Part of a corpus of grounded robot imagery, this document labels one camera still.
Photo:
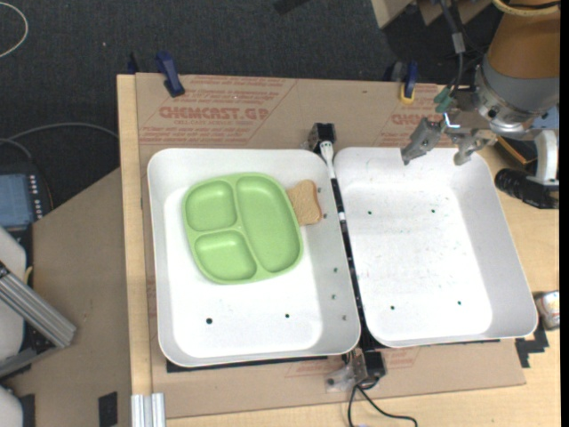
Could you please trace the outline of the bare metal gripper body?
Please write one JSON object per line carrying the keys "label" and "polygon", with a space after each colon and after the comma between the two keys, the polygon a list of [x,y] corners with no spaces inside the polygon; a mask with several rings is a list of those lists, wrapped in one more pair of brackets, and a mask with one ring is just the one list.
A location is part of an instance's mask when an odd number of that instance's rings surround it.
{"label": "bare metal gripper body", "polygon": [[492,144],[498,136],[530,141],[541,132],[533,128],[534,119],[535,115],[512,108],[491,94],[457,92],[445,112],[445,132],[471,144]]}

